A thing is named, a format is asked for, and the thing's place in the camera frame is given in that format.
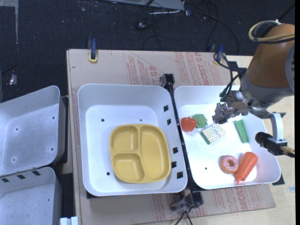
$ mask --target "yellow cable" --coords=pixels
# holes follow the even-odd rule
[[[248,33],[248,36],[250,38],[250,40],[255,41],[255,42],[267,42],[267,41],[274,41],[274,40],[278,40],[281,38],[287,38],[287,37],[291,37],[291,36],[295,36],[295,32],[290,32],[290,33],[285,33],[285,34],[281,34],[281,35],[276,35],[276,36],[272,36],[272,37],[254,37],[252,36],[252,32],[253,30],[260,24],[262,23],[277,23],[278,25],[280,25],[280,22],[277,21],[263,21],[263,22],[259,22],[257,24],[255,24]]]

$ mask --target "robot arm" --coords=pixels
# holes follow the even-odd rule
[[[270,119],[273,136],[256,135],[256,141],[274,155],[294,157],[283,139],[282,117],[285,113],[270,113],[267,108],[282,98],[294,95],[294,32],[291,24],[278,24],[264,38],[249,37],[260,42],[246,72],[240,76],[240,89],[230,91],[217,103],[215,123],[223,124],[237,115],[251,113],[261,119]]]

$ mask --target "table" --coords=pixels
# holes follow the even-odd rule
[[[118,198],[87,199],[86,190],[82,182],[82,164],[80,138],[78,136],[78,107],[77,91],[87,83],[114,84],[143,84],[158,85],[163,73],[173,73],[175,86],[182,85],[226,85],[229,82],[228,72],[213,63],[212,53],[199,52],[149,52],[149,51],[111,51],[98,50],[98,61],[89,62],[89,50],[70,49],[67,51],[67,74],[69,91],[69,137],[72,151],[72,168],[75,190],[75,212],[80,224],[142,224],[156,221],[156,225],[171,225],[175,221],[165,221],[166,214],[157,211],[148,213],[153,199],[149,195],[128,195]],[[236,61],[239,67],[247,67],[252,57],[228,56],[229,61]],[[283,117],[284,138],[288,146],[294,148],[294,97],[286,97],[268,109],[270,112],[286,112]],[[271,123],[264,121],[270,133]],[[285,184],[258,185],[259,189],[266,189],[272,196],[266,204],[268,209],[259,209],[222,213],[214,216],[200,216],[192,218],[197,224],[296,224],[295,220],[295,160],[287,156],[279,156],[278,162]],[[121,203],[130,204],[134,212],[128,210]]]

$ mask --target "green vegetable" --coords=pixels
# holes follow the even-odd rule
[[[192,116],[192,119],[195,119],[197,121],[196,128],[204,128],[208,125],[207,119],[203,114],[195,114],[194,116]]]

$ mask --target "yellow plate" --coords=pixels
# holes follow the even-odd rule
[[[127,183],[157,182],[171,172],[165,134],[149,124],[116,127],[110,136],[111,161],[116,177]]]

